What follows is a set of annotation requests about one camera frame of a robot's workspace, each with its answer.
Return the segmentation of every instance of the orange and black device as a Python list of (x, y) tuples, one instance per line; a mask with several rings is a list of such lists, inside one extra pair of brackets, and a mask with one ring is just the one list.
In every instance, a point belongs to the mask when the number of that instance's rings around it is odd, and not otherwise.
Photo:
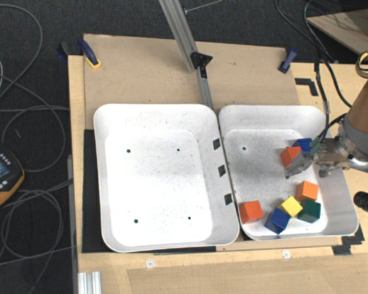
[(0, 206), (19, 188), (24, 178), (17, 158), (0, 143)]

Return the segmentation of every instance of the black mat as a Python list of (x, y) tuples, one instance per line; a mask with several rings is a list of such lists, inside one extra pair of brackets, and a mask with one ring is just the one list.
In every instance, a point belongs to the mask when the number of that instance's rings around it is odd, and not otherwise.
[[(94, 130), (85, 130), (83, 167), (83, 234), (82, 252), (112, 252), (101, 234), (101, 210), (99, 204), (98, 168)], [(214, 246), (186, 247), (151, 251), (152, 253), (215, 252)]]

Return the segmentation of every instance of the white tray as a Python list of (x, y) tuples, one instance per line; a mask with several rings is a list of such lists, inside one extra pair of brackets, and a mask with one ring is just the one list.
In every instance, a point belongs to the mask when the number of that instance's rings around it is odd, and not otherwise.
[(112, 250), (214, 246), (237, 238), (211, 109), (109, 104), (95, 112), (94, 129), (102, 237)]
[[(285, 178), (280, 153), (298, 138), (315, 138), (324, 129), (325, 117), (319, 109), (230, 105), (221, 109), (219, 120), (237, 203), (259, 200), (265, 214), (258, 222), (242, 225), (250, 238), (349, 235), (357, 230), (357, 214), (341, 169), (320, 178), (319, 167), (313, 164)], [(312, 224), (292, 218), (279, 235), (264, 227), (270, 212), (294, 196), (296, 185), (304, 180), (319, 185), (320, 218)]]

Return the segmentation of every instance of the black clamp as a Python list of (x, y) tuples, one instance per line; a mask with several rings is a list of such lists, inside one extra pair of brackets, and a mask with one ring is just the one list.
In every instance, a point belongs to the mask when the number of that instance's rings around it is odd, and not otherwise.
[(206, 65), (209, 64), (212, 58), (213, 58), (212, 56), (203, 55), (202, 53), (199, 52), (192, 52), (191, 54), (192, 64), (195, 70), (197, 70), (198, 67), (200, 68), (202, 78), (207, 78)]

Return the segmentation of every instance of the black floor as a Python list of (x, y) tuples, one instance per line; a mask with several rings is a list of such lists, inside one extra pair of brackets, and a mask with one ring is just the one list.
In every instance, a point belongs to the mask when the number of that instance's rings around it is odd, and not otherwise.
[[(216, 0), (181, 0), (187, 9)], [(306, 35), (303, 0), (278, 0), (281, 8)], [(358, 10), (368, 7), (368, 0), (333, 0), (344, 6), (317, 0), (328, 12)], [(18, 83), (33, 91), (50, 105), (68, 107), (67, 67), (59, 60), (56, 48), (64, 40), (71, 53), (78, 54), (77, 40), (83, 33), (123, 36), (173, 38), (158, 0), (0, 0), (30, 11), (40, 22), (44, 32), (41, 51), (30, 69)], [(308, 16), (324, 14), (310, 7)], [(223, 0), (204, 9), (194, 10), (188, 21), (195, 40), (283, 47), (296, 47), (296, 61), (314, 62), (320, 52), (292, 28), (277, 12), (274, 0)], [(315, 31), (333, 60), (354, 63), (357, 56), (331, 38)], [(0, 60), (4, 75), (14, 79), (28, 65), (38, 49), (39, 31), (32, 17), (18, 8), (0, 7)], [(5, 81), (1, 92), (9, 82)], [(0, 99), (0, 109), (24, 109), (42, 105), (41, 100), (12, 85)], [(27, 170), (21, 186), (25, 189), (47, 190), (67, 180), (67, 157), (71, 153), (69, 112), (58, 110), (60, 124), (50, 111), (32, 111), (22, 114), (11, 125), (16, 113), (0, 112), (0, 139), (18, 157)], [(19, 199), (17, 193), (9, 202)], [(71, 234), (69, 230), (68, 188), (52, 193), (60, 205), (59, 217), (54, 205), (44, 197), (32, 199), (19, 206), (11, 218), (6, 244), (0, 256), (0, 293), (72, 293)], [(0, 209), (0, 252), (3, 248), (2, 227), (10, 208)], [(59, 225), (64, 230), (60, 240), (55, 239)], [(53, 255), (28, 258), (51, 250)]]

